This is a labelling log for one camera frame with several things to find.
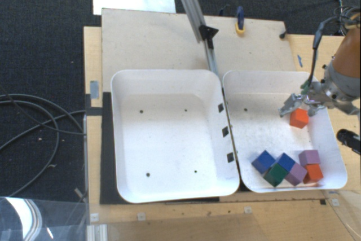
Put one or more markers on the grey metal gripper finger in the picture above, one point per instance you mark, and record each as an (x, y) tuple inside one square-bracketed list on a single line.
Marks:
[(315, 109), (289, 105)]

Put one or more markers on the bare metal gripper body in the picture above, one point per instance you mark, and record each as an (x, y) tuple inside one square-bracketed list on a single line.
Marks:
[(327, 96)]

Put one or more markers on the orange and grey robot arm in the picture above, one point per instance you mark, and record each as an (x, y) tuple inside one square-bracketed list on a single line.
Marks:
[(348, 59)]

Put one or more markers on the orange cube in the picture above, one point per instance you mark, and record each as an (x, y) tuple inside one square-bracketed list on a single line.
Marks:
[(299, 119), (314, 172)]

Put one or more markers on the white plastic tray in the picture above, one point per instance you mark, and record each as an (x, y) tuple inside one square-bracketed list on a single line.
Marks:
[(262, 127), (169, 144)]

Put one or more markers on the purple cube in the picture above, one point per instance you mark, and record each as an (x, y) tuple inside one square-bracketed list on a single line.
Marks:
[(296, 174), (309, 157)]

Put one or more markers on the blue cube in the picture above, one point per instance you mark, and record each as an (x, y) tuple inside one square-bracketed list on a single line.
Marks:
[(263, 161), (286, 161)]

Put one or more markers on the thin black rod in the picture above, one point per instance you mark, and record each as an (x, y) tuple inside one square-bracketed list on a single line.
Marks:
[(231, 132)]

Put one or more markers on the green cube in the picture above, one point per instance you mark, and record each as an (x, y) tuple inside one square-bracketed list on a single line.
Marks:
[(275, 175)]

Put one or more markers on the pale flat board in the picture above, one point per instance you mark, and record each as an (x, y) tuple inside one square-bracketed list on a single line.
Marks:
[(158, 42)]

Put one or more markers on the black cylinder on white bracket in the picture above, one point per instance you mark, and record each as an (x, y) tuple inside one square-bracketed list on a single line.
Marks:
[(349, 139)]

